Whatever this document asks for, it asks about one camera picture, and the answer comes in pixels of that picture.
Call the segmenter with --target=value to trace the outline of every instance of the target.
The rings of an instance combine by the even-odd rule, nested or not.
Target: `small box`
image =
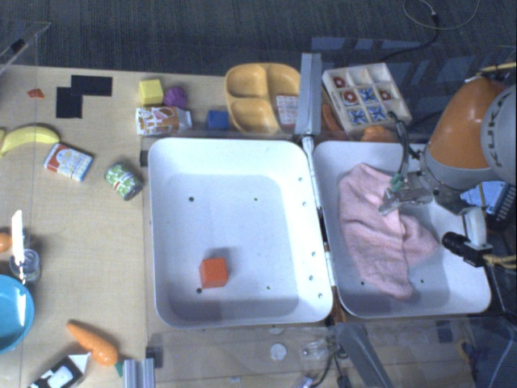
[[[90,355],[90,353],[68,355],[41,375],[29,388],[74,388],[78,386],[84,380]]]
[[[203,289],[222,288],[228,282],[226,259],[218,257],[203,260],[200,265],[200,276]]]
[[[163,89],[160,79],[140,82],[140,102],[142,106],[160,105],[163,102]]]
[[[82,182],[92,161],[93,158],[90,155],[57,143],[45,159],[44,167],[67,178]]]
[[[208,111],[207,129],[226,131],[229,129],[229,115],[227,111]]]
[[[191,113],[177,107],[137,108],[138,135],[167,135],[192,128]]]

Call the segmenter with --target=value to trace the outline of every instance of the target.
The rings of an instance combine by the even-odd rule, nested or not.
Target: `pink towel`
[[[339,183],[339,223],[343,238],[364,281],[397,299],[413,294],[408,267],[439,249],[415,217],[392,211],[382,217],[390,176],[359,164]]]

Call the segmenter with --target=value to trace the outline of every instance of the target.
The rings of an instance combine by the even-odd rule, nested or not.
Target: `blue bowl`
[[[16,348],[34,320],[34,301],[18,280],[0,275],[0,353]]]

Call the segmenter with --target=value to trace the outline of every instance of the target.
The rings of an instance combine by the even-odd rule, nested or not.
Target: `white candle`
[[[23,217],[22,210],[18,210],[12,217],[11,237],[13,240],[13,256],[15,263],[19,266],[25,261],[25,253],[23,251]]]

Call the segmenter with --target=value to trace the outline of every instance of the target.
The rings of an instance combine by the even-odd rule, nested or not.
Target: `canned food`
[[[125,164],[118,162],[107,170],[104,179],[124,200],[131,200],[143,188],[142,182]]]

